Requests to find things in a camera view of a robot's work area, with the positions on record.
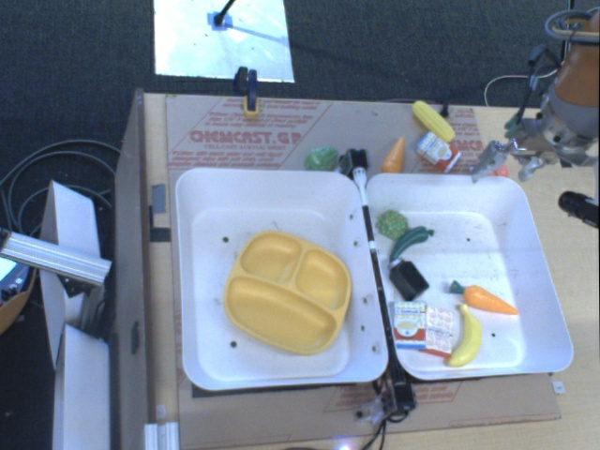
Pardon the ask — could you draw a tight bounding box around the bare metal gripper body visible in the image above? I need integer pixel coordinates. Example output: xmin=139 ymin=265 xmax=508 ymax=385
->
xmin=509 ymin=118 xmax=593 ymax=169

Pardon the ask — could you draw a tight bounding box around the white yellow red carton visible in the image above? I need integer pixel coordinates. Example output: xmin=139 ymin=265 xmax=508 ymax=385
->
xmin=413 ymin=130 xmax=462 ymax=174

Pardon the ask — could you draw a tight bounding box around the yellow corn cob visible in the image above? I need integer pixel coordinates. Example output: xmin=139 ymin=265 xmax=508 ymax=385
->
xmin=412 ymin=99 xmax=458 ymax=144

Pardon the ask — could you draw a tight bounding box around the white plastic tray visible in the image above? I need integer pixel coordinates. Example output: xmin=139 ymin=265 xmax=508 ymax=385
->
xmin=174 ymin=166 xmax=391 ymax=392
xmin=365 ymin=172 xmax=575 ymax=382

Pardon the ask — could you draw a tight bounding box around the small orange carrot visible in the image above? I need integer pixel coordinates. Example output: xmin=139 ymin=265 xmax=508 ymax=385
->
xmin=381 ymin=136 xmax=407 ymax=174

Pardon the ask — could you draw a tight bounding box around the orange carrot with green top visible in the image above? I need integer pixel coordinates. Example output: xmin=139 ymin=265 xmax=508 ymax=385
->
xmin=448 ymin=279 xmax=520 ymax=317

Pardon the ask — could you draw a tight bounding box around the black box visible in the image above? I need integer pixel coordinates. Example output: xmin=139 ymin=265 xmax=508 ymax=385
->
xmin=388 ymin=260 xmax=431 ymax=302

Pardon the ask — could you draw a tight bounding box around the thin black and white rod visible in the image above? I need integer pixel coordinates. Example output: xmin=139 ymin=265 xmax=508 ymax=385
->
xmin=352 ymin=166 xmax=400 ymax=386

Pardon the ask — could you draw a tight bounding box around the green toy lettuce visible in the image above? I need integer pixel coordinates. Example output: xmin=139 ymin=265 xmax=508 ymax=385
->
xmin=303 ymin=145 xmax=340 ymax=173

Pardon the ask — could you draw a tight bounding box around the red and white packet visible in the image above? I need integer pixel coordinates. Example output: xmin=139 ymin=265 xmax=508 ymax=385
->
xmin=418 ymin=306 xmax=456 ymax=359

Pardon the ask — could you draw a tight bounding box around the yellow banana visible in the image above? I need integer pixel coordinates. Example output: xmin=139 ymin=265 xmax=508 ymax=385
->
xmin=444 ymin=302 xmax=485 ymax=368

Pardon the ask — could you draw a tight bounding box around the white carton blue red print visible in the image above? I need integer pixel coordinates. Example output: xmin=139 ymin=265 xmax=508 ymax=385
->
xmin=392 ymin=299 xmax=428 ymax=351

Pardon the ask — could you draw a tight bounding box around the brown cardboard board red print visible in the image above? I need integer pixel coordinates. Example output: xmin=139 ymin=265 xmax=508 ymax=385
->
xmin=165 ymin=93 xmax=563 ymax=450

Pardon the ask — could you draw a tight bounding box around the yellow divided plate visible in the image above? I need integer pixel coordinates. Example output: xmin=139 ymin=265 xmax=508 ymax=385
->
xmin=222 ymin=230 xmax=353 ymax=357

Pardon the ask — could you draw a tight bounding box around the black cylinder on white bracket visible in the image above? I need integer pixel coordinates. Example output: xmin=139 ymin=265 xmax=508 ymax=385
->
xmin=557 ymin=189 xmax=600 ymax=230

